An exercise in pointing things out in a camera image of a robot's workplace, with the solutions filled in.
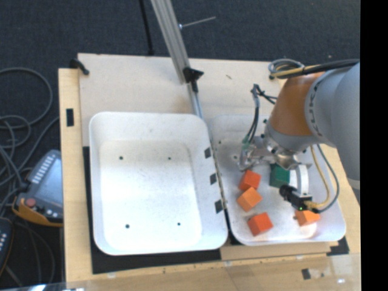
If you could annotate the light orange cube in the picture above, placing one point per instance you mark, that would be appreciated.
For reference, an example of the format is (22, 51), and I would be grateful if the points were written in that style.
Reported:
(249, 199)
(306, 217)

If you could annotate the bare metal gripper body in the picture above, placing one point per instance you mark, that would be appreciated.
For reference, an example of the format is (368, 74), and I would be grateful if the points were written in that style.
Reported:
(283, 159)

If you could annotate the black block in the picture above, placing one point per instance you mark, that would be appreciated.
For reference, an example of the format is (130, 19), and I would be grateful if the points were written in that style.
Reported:
(191, 73)

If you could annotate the green cube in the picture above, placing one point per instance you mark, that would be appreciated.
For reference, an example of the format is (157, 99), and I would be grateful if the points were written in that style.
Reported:
(278, 177)

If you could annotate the black cylinder on white bracket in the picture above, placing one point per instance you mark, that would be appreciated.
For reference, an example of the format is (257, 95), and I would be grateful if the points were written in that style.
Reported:
(298, 199)

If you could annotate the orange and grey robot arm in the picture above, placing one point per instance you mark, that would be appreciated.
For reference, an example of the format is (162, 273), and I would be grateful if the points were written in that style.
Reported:
(327, 108)

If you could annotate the white plastic tray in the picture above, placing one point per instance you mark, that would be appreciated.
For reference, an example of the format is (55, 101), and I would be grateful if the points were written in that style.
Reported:
(145, 192)
(282, 226)

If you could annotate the red-orange cube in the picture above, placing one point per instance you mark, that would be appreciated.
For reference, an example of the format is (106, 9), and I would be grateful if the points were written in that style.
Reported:
(260, 223)
(250, 179)

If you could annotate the pale wood board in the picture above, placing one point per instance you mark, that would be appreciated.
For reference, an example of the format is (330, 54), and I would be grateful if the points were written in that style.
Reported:
(130, 83)

